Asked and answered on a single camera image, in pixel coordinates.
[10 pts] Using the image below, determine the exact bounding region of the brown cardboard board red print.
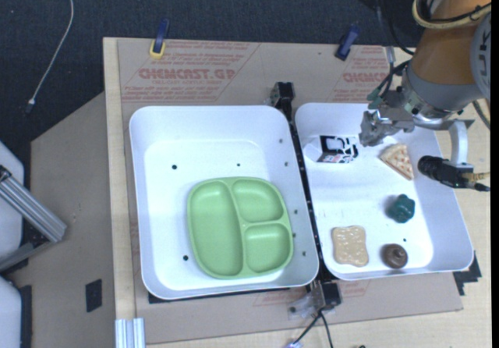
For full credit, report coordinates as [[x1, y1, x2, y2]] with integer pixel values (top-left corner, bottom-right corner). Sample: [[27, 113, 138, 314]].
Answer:
[[116, 38, 465, 344]]

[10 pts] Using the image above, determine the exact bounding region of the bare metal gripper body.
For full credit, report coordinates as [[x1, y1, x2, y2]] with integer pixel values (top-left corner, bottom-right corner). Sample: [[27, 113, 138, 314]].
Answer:
[[378, 89, 465, 133]]

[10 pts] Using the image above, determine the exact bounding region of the black cylinder on white bracket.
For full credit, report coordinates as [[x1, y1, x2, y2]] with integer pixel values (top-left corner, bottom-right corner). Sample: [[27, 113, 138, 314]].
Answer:
[[417, 118, 476, 189]]

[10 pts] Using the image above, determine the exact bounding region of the green divided plate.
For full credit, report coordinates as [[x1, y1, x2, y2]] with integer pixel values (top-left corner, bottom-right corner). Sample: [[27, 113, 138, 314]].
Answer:
[[186, 176, 295, 280]]

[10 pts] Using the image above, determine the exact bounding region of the green broccoli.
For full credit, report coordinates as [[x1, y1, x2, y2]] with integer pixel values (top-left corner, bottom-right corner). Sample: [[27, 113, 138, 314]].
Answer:
[[385, 194, 416, 225]]

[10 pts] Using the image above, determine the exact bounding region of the white plastic tray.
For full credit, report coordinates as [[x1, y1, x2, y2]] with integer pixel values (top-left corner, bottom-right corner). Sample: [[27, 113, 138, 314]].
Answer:
[[294, 101, 476, 282], [128, 105, 320, 300]]

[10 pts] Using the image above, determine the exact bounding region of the black and white carton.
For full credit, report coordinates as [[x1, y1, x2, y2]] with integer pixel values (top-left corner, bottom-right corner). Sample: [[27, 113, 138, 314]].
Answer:
[[303, 134, 360, 165]]

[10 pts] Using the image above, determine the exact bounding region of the beige bread slice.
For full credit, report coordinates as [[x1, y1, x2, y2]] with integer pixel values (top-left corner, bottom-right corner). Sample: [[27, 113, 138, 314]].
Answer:
[[331, 225, 370, 268]]

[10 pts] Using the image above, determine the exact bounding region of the thin black rod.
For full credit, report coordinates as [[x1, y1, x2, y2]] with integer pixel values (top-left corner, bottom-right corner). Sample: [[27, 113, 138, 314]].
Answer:
[[284, 102, 324, 286]]

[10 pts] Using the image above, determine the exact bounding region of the yellow pizza slice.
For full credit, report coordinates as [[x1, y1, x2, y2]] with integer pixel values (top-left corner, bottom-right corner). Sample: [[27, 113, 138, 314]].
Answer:
[[379, 143, 415, 182]]

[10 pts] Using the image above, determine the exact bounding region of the brown doughnut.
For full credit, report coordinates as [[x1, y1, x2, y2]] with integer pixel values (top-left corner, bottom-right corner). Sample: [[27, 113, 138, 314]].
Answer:
[[380, 243, 409, 271]]

